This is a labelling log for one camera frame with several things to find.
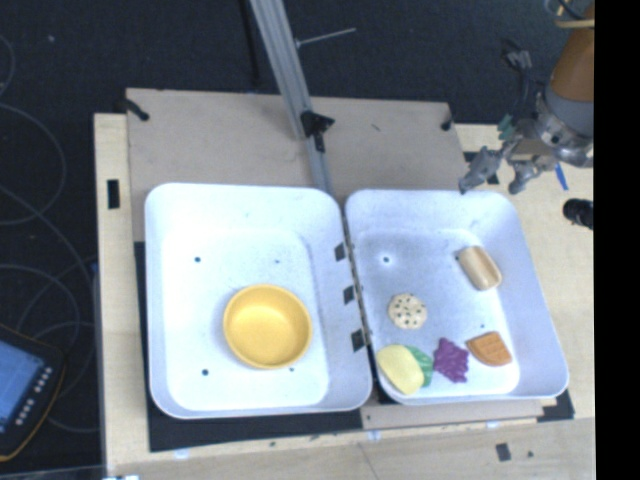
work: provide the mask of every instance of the toy cookie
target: toy cookie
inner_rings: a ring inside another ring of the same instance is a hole
[[[395,295],[389,302],[387,313],[400,329],[419,329],[427,321],[427,307],[411,293]]]

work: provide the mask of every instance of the yellow bowl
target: yellow bowl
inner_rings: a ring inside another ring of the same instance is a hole
[[[236,293],[224,312],[224,336],[238,359],[256,368],[282,368],[309,348],[313,328],[304,304],[289,290],[257,284]]]

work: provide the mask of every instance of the white tray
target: white tray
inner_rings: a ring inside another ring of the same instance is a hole
[[[351,410],[369,397],[366,347],[340,209],[308,188],[165,184],[145,203],[151,394],[184,419]],[[291,367],[241,363],[224,308],[251,284],[280,285],[308,308],[314,334]]]
[[[374,353],[390,344],[413,345],[433,358],[440,338],[465,341],[500,332],[514,358],[486,366],[469,354],[467,382],[434,372],[412,395],[379,372],[385,391],[406,405],[510,398],[545,398],[562,392],[568,370],[515,208],[500,194],[453,191],[363,190],[351,195],[346,219],[356,275]],[[485,248],[502,272],[496,287],[479,291],[456,252]],[[402,330],[387,305],[409,292],[425,302],[428,319]]]

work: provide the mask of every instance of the black floor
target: black floor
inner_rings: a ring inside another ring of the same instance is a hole
[[[503,39],[544,79],[568,34],[543,0],[284,1],[299,40],[356,29],[301,48],[312,95],[445,101],[464,123],[497,123],[518,96]],[[0,476],[101,462],[92,115],[120,111],[127,87],[277,92],[259,40],[252,65],[241,11],[239,0],[0,0],[0,323],[68,349],[81,313],[65,396]]]

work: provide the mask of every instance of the orange toy food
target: orange toy food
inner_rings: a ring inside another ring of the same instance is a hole
[[[500,333],[496,331],[468,340],[467,347],[478,361],[489,366],[504,366],[513,360]]]

